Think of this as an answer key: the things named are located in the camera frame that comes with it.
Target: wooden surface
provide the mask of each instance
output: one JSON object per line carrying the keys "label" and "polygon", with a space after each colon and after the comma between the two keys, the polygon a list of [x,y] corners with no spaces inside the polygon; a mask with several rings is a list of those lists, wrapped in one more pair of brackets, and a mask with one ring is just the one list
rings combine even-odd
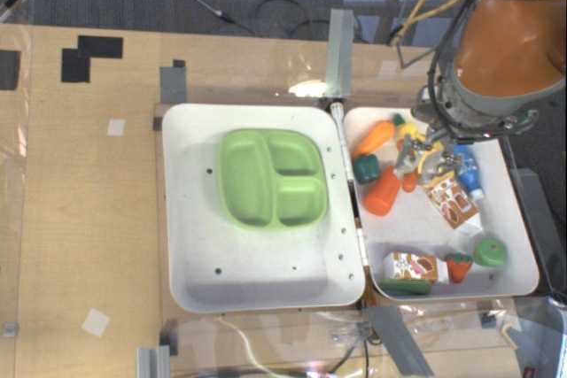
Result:
{"label": "wooden surface", "polygon": [[[92,59],[89,84],[61,83],[61,49],[76,48],[80,34],[123,37],[123,58]],[[408,57],[419,51],[411,50]],[[159,68],[171,66],[174,58],[187,63],[190,100],[294,102],[286,95],[289,86],[323,79],[326,44],[35,27],[17,378],[132,377],[136,347],[158,344],[160,293],[167,291],[167,283],[160,287],[163,256],[152,120],[159,102]],[[395,68],[396,59],[391,49],[355,45],[353,92],[362,100],[368,96],[379,96],[383,102],[413,99],[424,83],[423,69],[403,73]],[[125,120],[123,136],[107,135],[112,119]],[[109,317],[100,337],[82,329],[93,308]],[[308,349],[316,343],[312,336],[324,337],[323,348],[330,331],[326,322],[314,323],[310,316],[275,315],[270,322],[276,324],[268,331],[282,345],[315,355],[320,350]],[[249,333],[260,339],[251,345],[259,349],[262,360],[281,363],[285,355],[261,348],[266,345],[261,341],[266,335],[265,318],[243,317],[187,314],[179,327],[180,345],[186,350],[172,362],[186,370],[228,365],[232,359],[236,365],[250,363],[249,351],[243,347],[243,333]],[[233,320],[232,326],[226,320]],[[301,339],[310,342],[303,345]],[[208,343],[212,343],[210,351],[202,346]],[[514,355],[499,336],[490,344],[470,348],[475,353],[468,357],[478,361],[488,355],[489,363],[503,373],[478,376],[515,376]],[[495,349],[509,354],[494,355]],[[433,351],[431,360],[450,366],[468,355],[450,350]],[[341,350],[326,351],[328,360],[340,358]],[[396,376],[391,365],[387,369],[392,373],[380,376]]]}

